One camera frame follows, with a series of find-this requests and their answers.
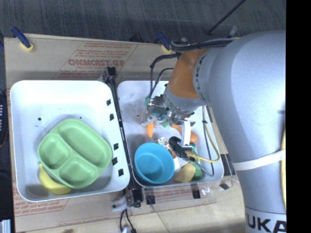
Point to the black cylinder on white bracket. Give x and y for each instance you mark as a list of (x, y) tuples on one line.
[(179, 146)]

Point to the blue bowl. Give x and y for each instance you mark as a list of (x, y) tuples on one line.
[(153, 164)]

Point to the white plastic tray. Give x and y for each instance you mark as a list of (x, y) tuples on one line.
[(60, 98), (133, 105)]

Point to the yellow lemon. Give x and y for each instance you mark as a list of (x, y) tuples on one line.
[(184, 173)]

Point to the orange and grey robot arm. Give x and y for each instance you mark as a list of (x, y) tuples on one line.
[(238, 101)]

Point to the orange carrot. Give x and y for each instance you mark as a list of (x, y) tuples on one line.
[(150, 129)]

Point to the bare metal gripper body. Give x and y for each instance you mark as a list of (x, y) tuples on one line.
[(159, 108)]

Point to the orange sausage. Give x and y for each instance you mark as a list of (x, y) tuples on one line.
[(193, 136)]

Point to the yellow banana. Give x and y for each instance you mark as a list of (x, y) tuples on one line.
[(52, 184)]

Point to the brown cardboard board, red print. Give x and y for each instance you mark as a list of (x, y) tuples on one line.
[(73, 57)]

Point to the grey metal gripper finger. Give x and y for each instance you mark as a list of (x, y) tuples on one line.
[(146, 119), (158, 121)]

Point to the green divided plate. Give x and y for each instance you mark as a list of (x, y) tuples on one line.
[(75, 152)]

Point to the green pepper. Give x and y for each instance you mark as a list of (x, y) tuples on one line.
[(198, 172)]

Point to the white and brown packet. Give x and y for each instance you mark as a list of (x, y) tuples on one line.
[(167, 145)]

